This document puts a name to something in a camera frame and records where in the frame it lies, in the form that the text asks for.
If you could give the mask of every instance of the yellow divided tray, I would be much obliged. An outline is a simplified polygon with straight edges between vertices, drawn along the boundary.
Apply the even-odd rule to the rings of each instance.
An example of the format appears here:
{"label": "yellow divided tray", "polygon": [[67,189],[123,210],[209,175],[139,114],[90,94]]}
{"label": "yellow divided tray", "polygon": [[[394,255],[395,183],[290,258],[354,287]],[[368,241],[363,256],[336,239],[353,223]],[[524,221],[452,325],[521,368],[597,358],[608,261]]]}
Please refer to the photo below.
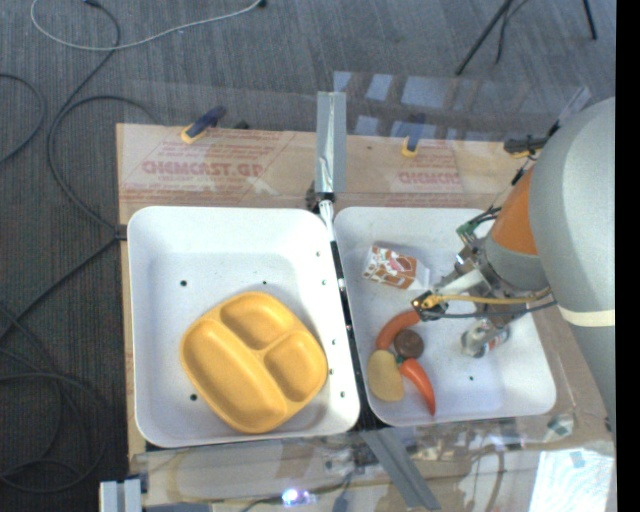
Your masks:
{"label": "yellow divided tray", "polygon": [[180,360],[194,387],[233,429],[273,430],[307,405],[327,379],[327,359],[305,325],[275,297],[245,292],[185,332]]}

